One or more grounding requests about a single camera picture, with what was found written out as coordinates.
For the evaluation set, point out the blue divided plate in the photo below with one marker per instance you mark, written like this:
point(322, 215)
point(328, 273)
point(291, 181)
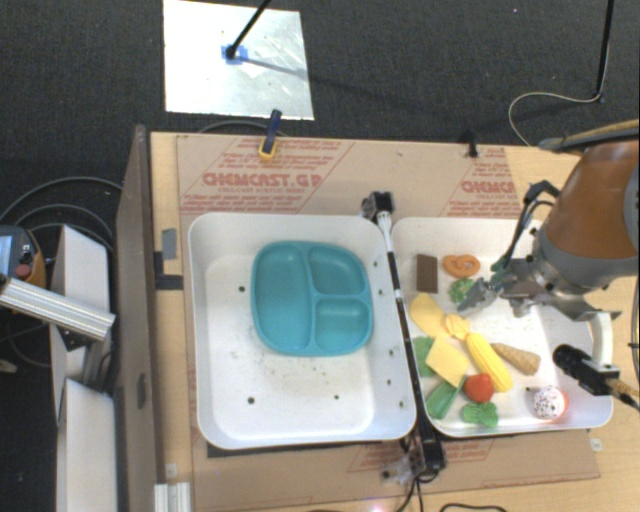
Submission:
point(285, 300)

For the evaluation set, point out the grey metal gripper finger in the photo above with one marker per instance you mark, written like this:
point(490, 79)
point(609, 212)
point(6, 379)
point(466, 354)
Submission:
point(477, 299)
point(522, 307)

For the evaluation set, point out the yellow cheese slice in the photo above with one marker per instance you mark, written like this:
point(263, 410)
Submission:
point(446, 361)

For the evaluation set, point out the yellow ridged shell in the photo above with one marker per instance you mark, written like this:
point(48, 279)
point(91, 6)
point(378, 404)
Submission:
point(457, 326)

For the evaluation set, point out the green broccoli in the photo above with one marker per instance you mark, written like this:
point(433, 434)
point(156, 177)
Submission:
point(460, 290)

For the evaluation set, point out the brown chocolate bar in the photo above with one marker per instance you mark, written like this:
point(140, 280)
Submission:
point(426, 273)

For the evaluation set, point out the tan ice cream cone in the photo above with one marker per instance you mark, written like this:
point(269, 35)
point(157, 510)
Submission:
point(520, 357)

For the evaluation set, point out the orange pretzel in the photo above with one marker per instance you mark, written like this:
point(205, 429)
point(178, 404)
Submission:
point(452, 267)

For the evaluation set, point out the yellow corn cob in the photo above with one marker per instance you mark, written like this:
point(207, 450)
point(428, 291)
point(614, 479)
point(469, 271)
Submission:
point(489, 361)

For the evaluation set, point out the thin black and white rod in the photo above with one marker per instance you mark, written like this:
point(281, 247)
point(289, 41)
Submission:
point(404, 320)

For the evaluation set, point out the brown cardboard board red print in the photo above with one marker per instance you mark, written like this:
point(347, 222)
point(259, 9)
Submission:
point(320, 170)

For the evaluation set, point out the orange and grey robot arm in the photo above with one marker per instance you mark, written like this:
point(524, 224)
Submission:
point(595, 210)

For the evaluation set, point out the white plastic tray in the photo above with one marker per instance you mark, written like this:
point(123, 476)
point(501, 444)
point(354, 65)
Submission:
point(515, 405)
point(300, 400)

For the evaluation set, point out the red tomato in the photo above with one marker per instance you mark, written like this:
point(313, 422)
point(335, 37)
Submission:
point(479, 388)

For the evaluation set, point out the black cylinder on white bracket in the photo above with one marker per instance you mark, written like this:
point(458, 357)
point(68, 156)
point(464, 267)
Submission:
point(585, 367)

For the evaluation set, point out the white sprinkled doughnut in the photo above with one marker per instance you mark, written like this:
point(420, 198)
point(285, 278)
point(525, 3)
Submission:
point(549, 402)

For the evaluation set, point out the green ruffled leaf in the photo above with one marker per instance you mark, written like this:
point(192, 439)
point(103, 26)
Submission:
point(481, 415)

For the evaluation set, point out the green pea pod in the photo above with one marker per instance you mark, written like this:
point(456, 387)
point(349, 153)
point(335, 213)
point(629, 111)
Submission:
point(440, 401)

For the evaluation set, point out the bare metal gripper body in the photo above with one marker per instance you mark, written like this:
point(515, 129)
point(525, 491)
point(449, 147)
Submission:
point(542, 287)

